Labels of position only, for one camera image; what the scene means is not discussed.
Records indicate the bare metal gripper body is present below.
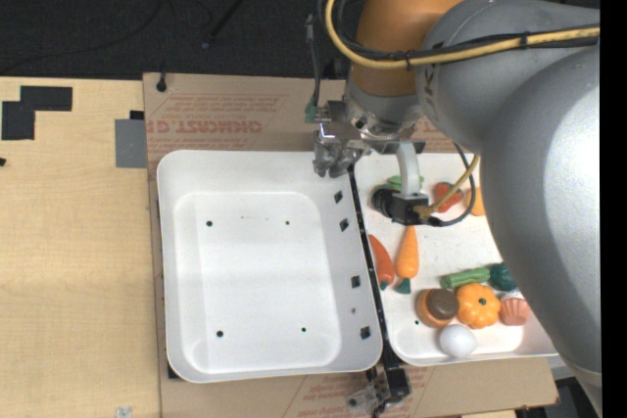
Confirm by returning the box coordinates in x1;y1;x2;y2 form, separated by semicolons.
315;100;425;155

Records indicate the green toy vegetable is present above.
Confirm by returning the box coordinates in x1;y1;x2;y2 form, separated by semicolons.
383;174;425;193

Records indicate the brown cardboard board red print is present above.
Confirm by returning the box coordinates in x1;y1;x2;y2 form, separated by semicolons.
141;71;560;418

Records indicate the red-orange toy carrot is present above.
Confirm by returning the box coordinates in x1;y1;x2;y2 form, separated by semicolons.
367;233;396;292

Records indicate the red toy pepper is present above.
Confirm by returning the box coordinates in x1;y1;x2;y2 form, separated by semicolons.
432;181;464;214

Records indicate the orange toy carrot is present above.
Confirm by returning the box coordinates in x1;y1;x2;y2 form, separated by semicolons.
395;225;420;296

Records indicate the white plastic tray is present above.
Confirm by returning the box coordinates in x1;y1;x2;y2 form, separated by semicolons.
156;149;384;384
353;151;560;367

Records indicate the orange toy fruit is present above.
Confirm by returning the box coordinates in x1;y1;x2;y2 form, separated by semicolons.
464;185;487;217

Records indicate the green toy asparagus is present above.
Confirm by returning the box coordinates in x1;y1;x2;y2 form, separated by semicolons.
439;267;492;291

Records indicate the dark green toy broccoli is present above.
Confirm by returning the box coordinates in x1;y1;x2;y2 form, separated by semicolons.
489;262;518;293

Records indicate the orange toy pumpkin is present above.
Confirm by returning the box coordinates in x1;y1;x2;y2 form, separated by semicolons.
455;282;503;330

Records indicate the white toy egg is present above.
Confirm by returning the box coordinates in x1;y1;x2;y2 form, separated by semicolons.
438;323;478;359

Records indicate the pink toy cupcake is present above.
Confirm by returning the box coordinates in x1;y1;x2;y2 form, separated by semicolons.
499;290;532;327

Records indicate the black cylinder on white bracket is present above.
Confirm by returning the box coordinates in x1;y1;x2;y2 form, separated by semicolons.
370;140;431;227

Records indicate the black block with thin wires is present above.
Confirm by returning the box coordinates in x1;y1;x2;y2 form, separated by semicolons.
382;365;411;403

